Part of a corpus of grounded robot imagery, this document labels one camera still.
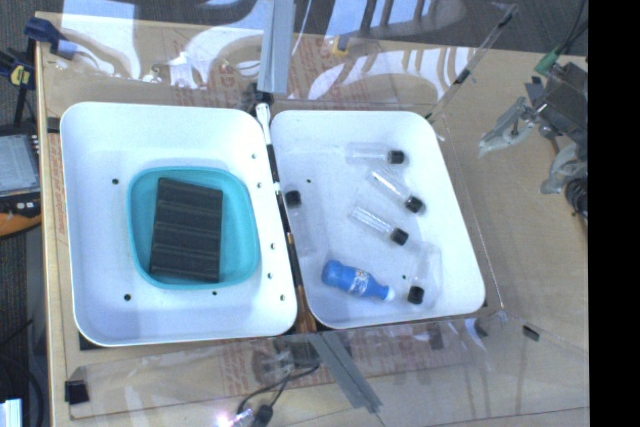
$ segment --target orange object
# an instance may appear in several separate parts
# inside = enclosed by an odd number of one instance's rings
[[[16,214],[0,214],[0,238],[40,224],[41,216],[25,217]]]

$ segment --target clear plastic tube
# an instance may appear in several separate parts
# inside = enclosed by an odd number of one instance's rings
[[[399,246],[405,245],[409,239],[409,234],[402,228],[394,227],[378,214],[366,210],[363,207],[355,206],[351,211],[351,217],[362,225],[370,228],[382,239],[390,240]]]
[[[371,169],[368,179],[378,190],[414,214],[419,214],[426,210],[424,201],[414,196],[402,178],[393,171],[384,167],[377,167]]]
[[[285,193],[284,198],[296,252],[300,257],[310,255],[316,250],[316,247],[309,226],[308,212],[303,204],[300,191],[290,190]]]
[[[409,272],[407,302],[431,309],[442,293],[442,252],[434,244],[424,243],[423,250],[415,253]]]
[[[345,148],[345,158],[349,164],[383,163],[405,164],[405,152],[382,143],[349,143]]]

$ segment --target screen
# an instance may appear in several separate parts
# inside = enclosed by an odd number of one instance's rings
[[[0,137],[0,197],[40,189],[38,163],[25,134]]]

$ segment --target glass vial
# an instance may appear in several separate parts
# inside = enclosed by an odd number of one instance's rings
[[[378,190],[403,205],[410,212],[419,214],[426,210],[424,201],[414,196],[402,179],[389,169],[383,167],[372,169],[368,179]]]
[[[423,305],[427,309],[435,306],[442,292],[442,252],[429,243],[424,250],[416,254],[411,262],[409,274],[409,292],[407,301]]]
[[[324,265],[322,282],[356,297],[377,297],[383,301],[395,297],[393,288],[381,285],[367,271],[343,265],[338,260],[329,260]]]
[[[349,143],[345,148],[349,164],[403,164],[406,155],[381,143]]]
[[[404,246],[409,239],[409,234],[402,228],[394,227],[378,214],[363,207],[354,207],[351,211],[351,217],[376,233],[380,238],[390,240],[399,246]]]
[[[293,232],[293,240],[298,256],[305,256],[315,251],[313,237],[309,229],[307,211],[302,204],[300,191],[291,190],[285,193],[284,201],[287,206],[287,217]]]

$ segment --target blue bottle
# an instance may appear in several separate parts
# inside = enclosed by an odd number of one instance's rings
[[[383,301],[395,297],[393,288],[381,285],[367,271],[343,265],[338,260],[329,260],[324,265],[322,282],[357,297],[377,297]]]

